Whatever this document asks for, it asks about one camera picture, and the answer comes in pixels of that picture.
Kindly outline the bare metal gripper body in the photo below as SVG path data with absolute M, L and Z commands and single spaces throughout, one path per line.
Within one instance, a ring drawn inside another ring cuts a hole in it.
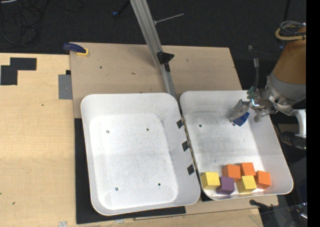
M 294 105 L 302 100 L 302 89 L 285 89 L 280 93 L 276 88 L 250 89 L 249 105 L 258 116 L 281 112 L 287 116 L 297 116 L 300 110 Z

